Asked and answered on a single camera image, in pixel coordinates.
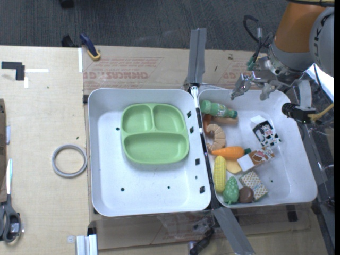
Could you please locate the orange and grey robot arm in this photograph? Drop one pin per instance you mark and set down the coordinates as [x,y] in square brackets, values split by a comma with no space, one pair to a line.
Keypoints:
[295,28]

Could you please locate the patterned pastel carton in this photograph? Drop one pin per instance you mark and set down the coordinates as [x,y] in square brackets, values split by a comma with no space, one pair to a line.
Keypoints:
[254,185]

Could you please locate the black and white cow carton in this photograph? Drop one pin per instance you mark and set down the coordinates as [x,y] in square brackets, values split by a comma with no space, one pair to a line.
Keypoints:
[265,131]

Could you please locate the brown toy sausage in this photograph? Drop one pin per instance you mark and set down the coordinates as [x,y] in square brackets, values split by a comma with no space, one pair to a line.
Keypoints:
[227,120]

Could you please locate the brown round toy biscuit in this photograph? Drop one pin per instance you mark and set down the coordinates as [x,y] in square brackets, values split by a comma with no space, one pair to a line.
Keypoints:
[246,195]

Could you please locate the green plastic bottle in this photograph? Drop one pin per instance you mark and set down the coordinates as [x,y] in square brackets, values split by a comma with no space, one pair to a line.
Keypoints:
[216,109]

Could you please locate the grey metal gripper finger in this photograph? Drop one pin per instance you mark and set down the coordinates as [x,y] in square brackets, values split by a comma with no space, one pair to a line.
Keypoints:
[243,85]
[267,91]

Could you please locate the orange toy carrot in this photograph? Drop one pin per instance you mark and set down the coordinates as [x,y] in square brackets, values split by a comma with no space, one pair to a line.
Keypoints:
[229,152]

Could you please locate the brown and white carton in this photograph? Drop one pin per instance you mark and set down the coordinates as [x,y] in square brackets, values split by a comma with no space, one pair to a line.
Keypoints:
[255,159]

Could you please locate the black cylinder on white bracket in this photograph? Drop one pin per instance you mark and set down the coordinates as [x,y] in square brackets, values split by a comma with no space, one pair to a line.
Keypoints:
[295,111]

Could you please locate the white tape roll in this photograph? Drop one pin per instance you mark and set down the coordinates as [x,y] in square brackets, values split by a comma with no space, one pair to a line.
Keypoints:
[54,166]

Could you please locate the yellow toy cheese wedge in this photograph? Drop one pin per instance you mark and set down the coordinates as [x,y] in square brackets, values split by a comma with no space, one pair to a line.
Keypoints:
[233,166]

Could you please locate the tan toy croissant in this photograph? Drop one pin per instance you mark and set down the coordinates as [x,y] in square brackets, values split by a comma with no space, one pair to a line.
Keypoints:
[219,135]

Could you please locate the green toy grapes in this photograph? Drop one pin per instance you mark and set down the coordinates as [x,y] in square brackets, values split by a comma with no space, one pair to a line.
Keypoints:
[230,191]

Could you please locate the brown cardboard board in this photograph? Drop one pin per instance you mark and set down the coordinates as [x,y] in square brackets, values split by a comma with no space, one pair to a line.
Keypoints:
[132,70]

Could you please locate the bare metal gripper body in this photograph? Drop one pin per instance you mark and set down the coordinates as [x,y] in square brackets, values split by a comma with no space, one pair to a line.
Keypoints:
[273,77]

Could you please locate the green divided plate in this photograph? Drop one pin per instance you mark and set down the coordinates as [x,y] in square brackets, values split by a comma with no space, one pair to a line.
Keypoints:
[155,147]

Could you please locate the yellow toy corn cob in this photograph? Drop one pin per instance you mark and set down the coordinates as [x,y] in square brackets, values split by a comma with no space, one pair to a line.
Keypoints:
[219,174]

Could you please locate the white plastic tray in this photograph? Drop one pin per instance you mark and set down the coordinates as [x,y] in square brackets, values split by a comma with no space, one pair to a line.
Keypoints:
[289,169]
[148,190]

